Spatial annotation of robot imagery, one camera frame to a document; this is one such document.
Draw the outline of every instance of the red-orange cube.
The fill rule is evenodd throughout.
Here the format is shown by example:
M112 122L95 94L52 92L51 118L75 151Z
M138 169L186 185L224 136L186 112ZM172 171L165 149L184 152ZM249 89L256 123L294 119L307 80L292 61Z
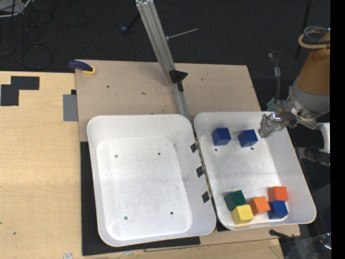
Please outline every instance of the red-orange cube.
M254 216L271 210L265 196L255 197L250 202L248 202L248 204L252 208Z
M274 186L268 190L269 201L288 201L289 196L285 186Z

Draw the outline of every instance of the black floor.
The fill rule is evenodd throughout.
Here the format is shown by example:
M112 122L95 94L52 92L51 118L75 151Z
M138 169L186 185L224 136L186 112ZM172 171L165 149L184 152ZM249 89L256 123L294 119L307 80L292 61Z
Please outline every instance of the black floor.
M276 90L268 52L279 59L285 99L308 55L302 48L295 58L307 5L306 26L330 27L330 0L154 1L167 36L198 28L169 40L174 62L246 65L263 111ZM157 61L140 19L129 33L121 30L138 14L135 0L34 0L22 15L0 13L3 71L70 72L70 59ZM289 132L296 147L323 145L319 132ZM330 182L329 169L302 167L311 191Z

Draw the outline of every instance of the wooden table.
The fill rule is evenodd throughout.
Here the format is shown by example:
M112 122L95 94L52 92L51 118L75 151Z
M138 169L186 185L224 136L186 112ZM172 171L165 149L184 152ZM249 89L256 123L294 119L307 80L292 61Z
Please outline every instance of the wooden table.
M110 70L118 74L111 79L107 77L104 92L116 86L116 92L112 93L123 95L97 109L99 97L94 97L92 102L86 94L92 77L81 77L79 71L76 74L0 72L0 84L10 84L11 76L40 77L39 90L19 91L19 106L0 106L0 254L3 258L60 259L72 253L73 259L104 259L125 258L129 254L82 255L80 141L85 141L85 125L93 114L99 111L114 114L107 105L115 104L118 114L144 114L131 107L132 100L128 101L138 96L148 99L143 104L152 106L157 102L158 106L145 109L147 113L162 110L176 113L175 98L171 91L164 91L166 86L159 79L162 75L158 63L86 62L96 66L98 77L102 78L99 86L105 83L106 77L102 76L110 74ZM176 67L189 73L184 89L191 116L202 111L260 111L246 66L176 64ZM149 74L154 74L154 82L147 82ZM112 80L119 79L121 85L112 84ZM80 126L63 118L63 95L71 94L76 87ZM155 92L159 93L159 102L154 98ZM279 226L277 230L289 236L299 235L298 225ZM279 241L268 234L268 228L214 231L202 236L197 247L135 250L130 258L229 258L230 255L231 258L276 258L272 249L279 250L277 247Z

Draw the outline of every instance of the green cube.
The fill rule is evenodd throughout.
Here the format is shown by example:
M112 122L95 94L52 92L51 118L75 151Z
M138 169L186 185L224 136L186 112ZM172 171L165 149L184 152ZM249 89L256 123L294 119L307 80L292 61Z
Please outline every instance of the green cube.
M228 195L224 197L224 200L229 211L234 209L236 206L247 204L242 190L228 193Z

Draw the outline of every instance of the blue clamp handle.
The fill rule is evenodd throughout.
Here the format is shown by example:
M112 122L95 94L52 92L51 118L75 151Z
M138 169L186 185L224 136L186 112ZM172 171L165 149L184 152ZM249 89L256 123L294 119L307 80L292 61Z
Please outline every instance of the blue clamp handle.
M78 60L73 60L73 59L71 59L68 62L68 67L69 68L74 68L74 69L80 69L80 70L83 70L83 71L93 71L92 66L90 66L90 65L88 65L86 63L80 62Z

